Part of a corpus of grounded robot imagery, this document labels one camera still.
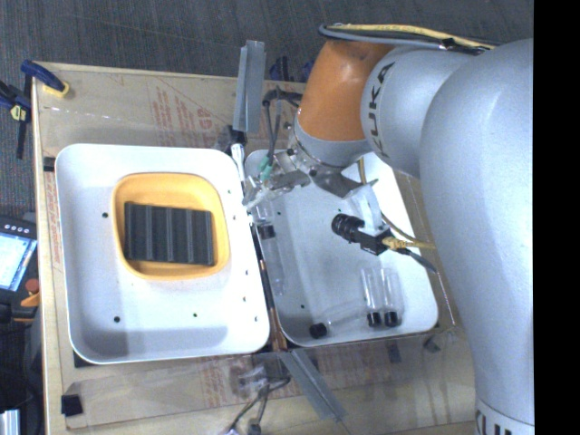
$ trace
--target gray carpet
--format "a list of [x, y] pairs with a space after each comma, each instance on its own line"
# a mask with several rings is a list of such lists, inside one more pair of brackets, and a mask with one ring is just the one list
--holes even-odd
[[[0, 0], [0, 79], [22, 87], [26, 58], [235, 76], [239, 47], [255, 39], [267, 66], [287, 55], [299, 80], [324, 42], [319, 24], [416, 24], [508, 42], [533, 36], [533, 9], [534, 0]], [[34, 178], [30, 134], [22, 160], [16, 136], [1, 110], [0, 214], [20, 217], [34, 210]], [[0, 364], [20, 370], [24, 343], [12, 331], [0, 326]]]

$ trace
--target display screen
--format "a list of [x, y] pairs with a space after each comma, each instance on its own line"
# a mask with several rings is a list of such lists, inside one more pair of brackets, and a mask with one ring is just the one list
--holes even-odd
[[0, 232], [0, 288], [18, 290], [35, 249], [32, 238]]

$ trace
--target white plastic tray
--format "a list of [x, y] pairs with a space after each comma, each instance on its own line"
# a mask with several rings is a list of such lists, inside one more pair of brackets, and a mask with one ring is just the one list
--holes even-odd
[[[221, 198], [230, 258], [194, 280], [151, 281], [123, 266], [111, 193], [141, 172], [201, 176]], [[269, 335], [264, 291], [237, 168], [216, 150], [75, 144], [56, 160], [69, 333], [90, 363], [251, 353]]]
[[[256, 174], [264, 154], [259, 150], [249, 155], [246, 160], [248, 175]], [[379, 179], [373, 189], [382, 210], [411, 234], [411, 222], [392, 169], [372, 153], [364, 158], [368, 180]], [[355, 166], [347, 169], [344, 175], [359, 179]], [[333, 233], [331, 223], [337, 214], [353, 214], [347, 200], [310, 184], [293, 189], [272, 204], [275, 239], [284, 270], [284, 292], [277, 295], [274, 291], [273, 297], [280, 325], [292, 342], [306, 347], [358, 342], [423, 333], [437, 323], [437, 303], [429, 277], [421, 265], [391, 250], [380, 256], [371, 255]], [[405, 308], [402, 324], [371, 328], [362, 313], [358, 326], [339, 324], [324, 338], [314, 339], [309, 327], [323, 321], [325, 312], [340, 310], [341, 305], [352, 308], [356, 302], [364, 310], [360, 277], [363, 267], [389, 267], [398, 274]]]

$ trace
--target yellow cable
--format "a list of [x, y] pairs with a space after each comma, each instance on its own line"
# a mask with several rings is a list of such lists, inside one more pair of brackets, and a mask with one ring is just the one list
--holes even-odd
[[467, 47], [482, 47], [492, 50], [495, 45], [489, 43], [481, 43], [466, 39], [465, 37], [458, 37], [453, 34], [447, 34], [426, 27], [418, 27], [416, 25], [407, 24], [335, 24], [326, 26], [326, 29], [331, 31], [375, 31], [375, 32], [392, 32], [404, 34], [423, 35], [437, 40], [453, 39], [456, 44]]
[[[362, 184], [366, 184], [367, 183], [367, 179], [366, 179], [366, 172], [364, 170], [364, 157], [360, 157], [359, 160], [357, 161], [357, 165], [358, 165], [358, 170], [359, 170], [359, 176], [361, 177], [361, 182]], [[410, 240], [410, 242], [412, 244], [416, 244], [416, 245], [406, 245], [406, 246], [402, 246], [402, 247], [419, 247], [419, 248], [426, 248], [426, 249], [435, 249], [435, 245], [433, 245], [430, 242], [423, 242], [421, 240], [419, 240], [418, 238], [415, 238], [413, 236], [410, 236], [409, 234], [407, 234], [406, 232], [404, 232], [403, 230], [399, 229], [397, 226], [395, 226], [386, 216], [383, 212], [381, 212], [381, 217], [382, 220], [391, 228], [393, 229], [395, 232], [397, 232], [398, 234], [402, 235], [403, 237], [407, 238], [408, 240]], [[386, 237], [382, 242], [384, 245], [386, 245], [387, 247], [389, 246], [389, 243], [385, 243], [385, 240], [387, 240], [389, 237]]]

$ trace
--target screen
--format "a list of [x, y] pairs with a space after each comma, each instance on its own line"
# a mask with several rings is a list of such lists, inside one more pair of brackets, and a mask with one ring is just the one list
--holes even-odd
[[0, 288], [18, 290], [36, 240], [0, 232]]

